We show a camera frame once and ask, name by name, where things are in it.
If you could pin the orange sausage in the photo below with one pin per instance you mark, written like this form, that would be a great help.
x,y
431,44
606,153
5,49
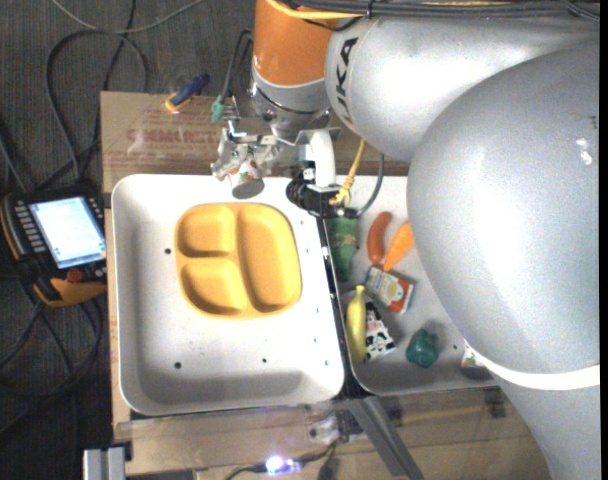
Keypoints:
x,y
377,240

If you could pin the white plastic tray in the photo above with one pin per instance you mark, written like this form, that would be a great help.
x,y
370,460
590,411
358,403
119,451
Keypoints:
x,y
209,358
424,313

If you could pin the orange carrot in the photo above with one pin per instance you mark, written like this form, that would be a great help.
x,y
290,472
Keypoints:
x,y
398,248

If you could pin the small white can orange print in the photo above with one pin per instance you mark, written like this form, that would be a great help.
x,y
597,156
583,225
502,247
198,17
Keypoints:
x,y
246,180

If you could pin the thin black and white rod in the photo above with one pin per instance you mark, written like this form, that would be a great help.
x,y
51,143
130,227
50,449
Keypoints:
x,y
335,298

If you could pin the yellow divided plate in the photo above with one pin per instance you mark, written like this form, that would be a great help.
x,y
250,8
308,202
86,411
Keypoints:
x,y
239,260

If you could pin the black cylinder on white bracket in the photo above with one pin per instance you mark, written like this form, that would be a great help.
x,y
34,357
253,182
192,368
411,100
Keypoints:
x,y
319,158

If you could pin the green can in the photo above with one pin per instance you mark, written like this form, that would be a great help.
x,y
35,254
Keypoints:
x,y
342,248

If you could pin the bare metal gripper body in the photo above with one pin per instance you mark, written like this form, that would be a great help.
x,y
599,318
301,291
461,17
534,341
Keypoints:
x,y
284,125

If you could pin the green bell pepper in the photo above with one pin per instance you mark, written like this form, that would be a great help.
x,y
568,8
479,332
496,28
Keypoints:
x,y
422,349

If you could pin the white and orange juice carton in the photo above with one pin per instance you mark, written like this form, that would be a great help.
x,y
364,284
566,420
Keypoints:
x,y
390,288

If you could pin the yellow banana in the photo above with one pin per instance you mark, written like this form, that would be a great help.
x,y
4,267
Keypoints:
x,y
355,323

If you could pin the cow print milk carton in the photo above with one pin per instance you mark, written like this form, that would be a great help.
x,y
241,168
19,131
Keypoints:
x,y
379,335

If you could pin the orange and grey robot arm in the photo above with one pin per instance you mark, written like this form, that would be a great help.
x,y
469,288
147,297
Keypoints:
x,y
484,168

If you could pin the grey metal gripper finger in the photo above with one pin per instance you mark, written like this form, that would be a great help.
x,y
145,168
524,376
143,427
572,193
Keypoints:
x,y
222,168
265,160

